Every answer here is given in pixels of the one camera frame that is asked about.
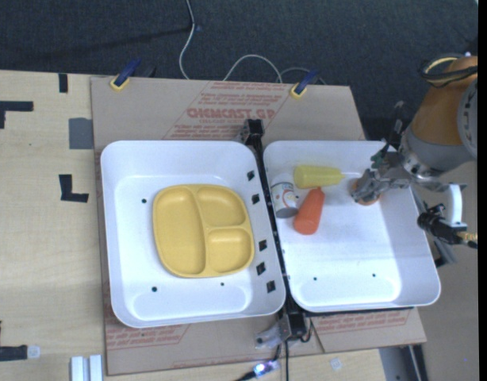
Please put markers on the yellow bottle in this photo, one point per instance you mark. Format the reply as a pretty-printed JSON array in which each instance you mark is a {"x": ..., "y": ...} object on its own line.
[{"x": 315, "y": 176}]

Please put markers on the white printed can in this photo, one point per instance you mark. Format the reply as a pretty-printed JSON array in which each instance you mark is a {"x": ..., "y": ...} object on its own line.
[{"x": 284, "y": 198}]

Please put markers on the brown cardboard board red print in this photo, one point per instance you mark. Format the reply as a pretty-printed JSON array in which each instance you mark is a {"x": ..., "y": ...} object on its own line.
[{"x": 148, "y": 105}]

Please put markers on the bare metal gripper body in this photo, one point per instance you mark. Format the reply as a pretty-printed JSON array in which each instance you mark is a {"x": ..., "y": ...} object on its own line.
[{"x": 392, "y": 173}]

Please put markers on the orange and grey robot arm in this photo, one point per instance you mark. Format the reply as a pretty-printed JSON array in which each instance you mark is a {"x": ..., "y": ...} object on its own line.
[{"x": 438, "y": 113}]

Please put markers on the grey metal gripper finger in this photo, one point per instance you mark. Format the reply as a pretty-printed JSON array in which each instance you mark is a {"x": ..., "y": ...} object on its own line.
[
  {"x": 360, "y": 191},
  {"x": 376, "y": 191}
]

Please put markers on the orange round toy food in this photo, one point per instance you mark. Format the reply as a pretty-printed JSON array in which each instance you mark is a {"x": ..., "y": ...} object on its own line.
[{"x": 366, "y": 202}]

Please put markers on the white plastic tray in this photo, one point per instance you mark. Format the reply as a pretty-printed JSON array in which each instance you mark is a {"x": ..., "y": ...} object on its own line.
[
  {"x": 346, "y": 260},
  {"x": 188, "y": 161}
]

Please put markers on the yellow divided plate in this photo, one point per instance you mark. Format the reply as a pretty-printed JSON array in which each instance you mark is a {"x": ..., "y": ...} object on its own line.
[{"x": 196, "y": 232}]

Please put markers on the orange bottle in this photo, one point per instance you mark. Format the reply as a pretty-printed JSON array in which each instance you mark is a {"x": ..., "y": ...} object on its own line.
[{"x": 310, "y": 212}]

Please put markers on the black cylinder on white bracket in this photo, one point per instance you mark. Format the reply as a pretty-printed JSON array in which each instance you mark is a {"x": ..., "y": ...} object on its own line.
[{"x": 445, "y": 216}]

